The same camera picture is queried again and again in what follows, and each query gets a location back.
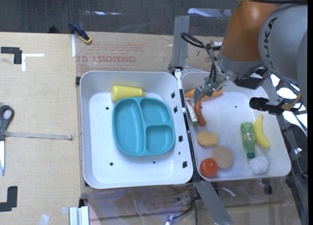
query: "robotic arm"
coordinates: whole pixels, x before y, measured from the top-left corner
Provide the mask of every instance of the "robotic arm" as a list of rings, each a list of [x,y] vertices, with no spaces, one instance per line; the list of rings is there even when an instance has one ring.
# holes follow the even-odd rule
[[[240,87],[257,89],[263,79],[252,75],[268,70],[282,81],[300,88],[307,109],[307,32],[307,4],[277,7],[267,2],[240,2],[228,23],[218,57],[211,58],[210,76],[197,86],[191,100],[197,103],[204,95],[211,96],[213,91],[221,90],[230,81]],[[188,42],[196,42],[184,33],[181,36]],[[199,46],[206,48],[212,57],[210,46],[202,43]],[[264,106],[268,100],[262,98],[261,101],[252,99],[250,106],[265,111],[257,105]],[[277,115],[282,112],[272,111]]]

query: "white garlic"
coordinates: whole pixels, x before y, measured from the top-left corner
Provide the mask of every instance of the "white garlic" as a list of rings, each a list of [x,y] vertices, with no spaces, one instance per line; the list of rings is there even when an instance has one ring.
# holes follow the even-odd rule
[[[268,170],[268,159],[264,156],[255,157],[250,160],[250,168],[254,174],[262,174]]]

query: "yellow cup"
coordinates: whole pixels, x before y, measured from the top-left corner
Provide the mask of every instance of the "yellow cup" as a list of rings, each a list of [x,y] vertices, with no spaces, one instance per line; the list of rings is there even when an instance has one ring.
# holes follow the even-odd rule
[[[147,93],[143,92],[141,88],[127,87],[114,85],[111,88],[111,99],[116,102],[127,97],[141,97]]]

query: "green bottle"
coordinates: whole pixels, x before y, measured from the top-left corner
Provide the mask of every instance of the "green bottle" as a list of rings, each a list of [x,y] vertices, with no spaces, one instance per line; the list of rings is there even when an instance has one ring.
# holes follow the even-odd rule
[[[255,158],[254,153],[255,137],[253,132],[253,124],[251,122],[243,122],[240,125],[240,130],[244,147],[247,150],[246,156],[249,159]]]

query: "banana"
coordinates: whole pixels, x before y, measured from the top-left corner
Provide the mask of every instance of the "banana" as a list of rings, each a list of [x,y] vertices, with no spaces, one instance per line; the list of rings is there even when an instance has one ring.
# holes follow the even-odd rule
[[[253,131],[254,131],[255,141],[261,147],[269,148],[270,143],[269,143],[268,139],[263,134],[262,119],[263,119],[263,115],[260,114],[258,119],[253,123]]]

